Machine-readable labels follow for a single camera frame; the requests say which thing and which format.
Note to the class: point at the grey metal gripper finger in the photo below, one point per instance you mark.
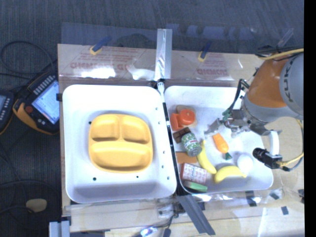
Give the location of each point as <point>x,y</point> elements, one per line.
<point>240,130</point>
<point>213,127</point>

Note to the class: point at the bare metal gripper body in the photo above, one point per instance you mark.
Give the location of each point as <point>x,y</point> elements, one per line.
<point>239,117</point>

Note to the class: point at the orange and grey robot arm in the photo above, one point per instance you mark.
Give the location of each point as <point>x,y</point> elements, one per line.
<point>266,83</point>

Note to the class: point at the orange carrot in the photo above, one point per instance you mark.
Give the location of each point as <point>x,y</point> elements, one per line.
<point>220,143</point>

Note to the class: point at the tan bread slice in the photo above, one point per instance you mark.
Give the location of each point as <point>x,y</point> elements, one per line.
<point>195,125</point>

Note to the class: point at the white plastic tray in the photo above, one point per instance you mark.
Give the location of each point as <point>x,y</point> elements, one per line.
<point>212,100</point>
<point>79,132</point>

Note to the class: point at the orange tomato slice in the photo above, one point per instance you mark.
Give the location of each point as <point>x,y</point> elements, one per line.
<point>187,116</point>

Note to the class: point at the green and white can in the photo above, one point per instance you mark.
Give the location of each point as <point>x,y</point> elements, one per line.
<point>191,144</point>

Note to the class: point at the white egg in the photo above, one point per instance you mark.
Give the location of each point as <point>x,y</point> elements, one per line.
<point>245,163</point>

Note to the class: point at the yellow banana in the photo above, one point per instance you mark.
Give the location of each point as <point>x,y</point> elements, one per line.
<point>204,160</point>
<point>228,172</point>

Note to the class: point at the brown chocolate bar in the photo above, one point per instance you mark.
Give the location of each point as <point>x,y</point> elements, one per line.
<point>178,134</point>

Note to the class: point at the orange red block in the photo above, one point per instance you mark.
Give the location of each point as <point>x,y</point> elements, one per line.
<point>174,122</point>

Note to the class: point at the orange flat biscuit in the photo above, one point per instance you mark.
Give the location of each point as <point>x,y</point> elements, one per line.
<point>185,157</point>

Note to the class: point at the thin black and white rod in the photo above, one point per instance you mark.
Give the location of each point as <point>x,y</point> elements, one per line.
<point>170,137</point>

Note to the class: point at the red and white carton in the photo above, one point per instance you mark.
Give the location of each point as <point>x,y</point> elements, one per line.
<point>193,173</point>

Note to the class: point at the yellow divided plate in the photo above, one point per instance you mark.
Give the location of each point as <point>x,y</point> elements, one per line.
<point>118,154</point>

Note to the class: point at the brown cardboard board red print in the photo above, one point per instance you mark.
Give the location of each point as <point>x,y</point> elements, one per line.
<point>103,65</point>

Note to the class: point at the black cylinder on white bracket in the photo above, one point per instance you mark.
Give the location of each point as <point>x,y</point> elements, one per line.
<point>266,157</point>

